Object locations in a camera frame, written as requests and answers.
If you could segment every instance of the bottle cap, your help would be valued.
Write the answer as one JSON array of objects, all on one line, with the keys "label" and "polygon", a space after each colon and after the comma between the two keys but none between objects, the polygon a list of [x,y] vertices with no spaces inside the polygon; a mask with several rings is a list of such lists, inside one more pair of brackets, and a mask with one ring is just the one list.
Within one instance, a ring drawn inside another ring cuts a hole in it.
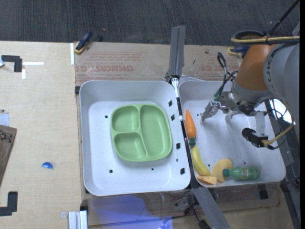
[{"label": "bottle cap", "polygon": [[196,145],[195,139],[193,137],[190,139],[190,145],[191,146],[195,146]]},{"label": "bottle cap", "polygon": [[223,176],[228,177],[230,175],[229,169],[223,169]]}]

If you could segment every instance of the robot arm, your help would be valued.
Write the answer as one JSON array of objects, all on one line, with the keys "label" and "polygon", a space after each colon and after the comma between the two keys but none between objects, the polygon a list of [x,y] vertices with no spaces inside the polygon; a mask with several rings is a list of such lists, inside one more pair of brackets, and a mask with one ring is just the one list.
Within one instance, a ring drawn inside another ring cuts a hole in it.
[{"label": "robot arm", "polygon": [[[231,90],[221,92],[209,102],[201,113],[202,121],[219,109],[227,114],[227,120],[235,114],[256,116],[261,114],[255,111],[259,104],[277,98],[287,103],[299,129],[299,53],[299,41],[251,45],[233,79]],[[267,137],[259,132],[245,128],[242,135],[257,147],[271,148]]]}]

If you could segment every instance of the gray carpet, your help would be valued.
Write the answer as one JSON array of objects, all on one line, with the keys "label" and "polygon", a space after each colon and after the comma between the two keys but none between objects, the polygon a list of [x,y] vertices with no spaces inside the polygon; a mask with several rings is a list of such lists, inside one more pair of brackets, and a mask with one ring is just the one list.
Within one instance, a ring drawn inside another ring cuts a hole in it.
[{"label": "gray carpet", "polygon": [[[237,31],[268,31],[296,0],[0,0],[0,40],[79,41],[88,31],[104,42],[170,44],[186,26],[185,44],[232,45]],[[275,34],[290,35],[300,5]]]}]

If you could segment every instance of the green bottle label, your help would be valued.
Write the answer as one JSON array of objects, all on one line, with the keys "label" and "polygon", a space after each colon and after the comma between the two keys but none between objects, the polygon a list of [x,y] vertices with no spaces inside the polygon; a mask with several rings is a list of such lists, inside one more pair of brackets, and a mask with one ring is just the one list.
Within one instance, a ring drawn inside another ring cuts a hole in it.
[{"label": "green bottle label", "polygon": [[247,179],[249,175],[249,170],[246,167],[241,168],[241,179]]}]

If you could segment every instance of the blue object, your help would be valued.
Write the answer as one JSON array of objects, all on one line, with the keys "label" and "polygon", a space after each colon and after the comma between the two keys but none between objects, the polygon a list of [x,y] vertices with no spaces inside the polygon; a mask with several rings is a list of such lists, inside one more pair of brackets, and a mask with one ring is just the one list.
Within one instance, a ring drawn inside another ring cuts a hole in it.
[{"label": "blue object", "polygon": [[41,167],[47,168],[47,169],[53,169],[53,165],[50,162],[44,162]]},{"label": "blue object", "polygon": [[246,52],[248,51],[249,47],[250,47],[250,46],[231,48],[231,49],[230,49],[230,52],[235,52],[235,53],[238,53],[238,52],[246,53]]},{"label": "blue object", "polygon": [[92,36],[92,31],[88,32],[82,39],[81,41],[78,43],[76,50],[80,50],[83,48],[83,46],[85,45],[86,42],[89,41],[90,37]]}]

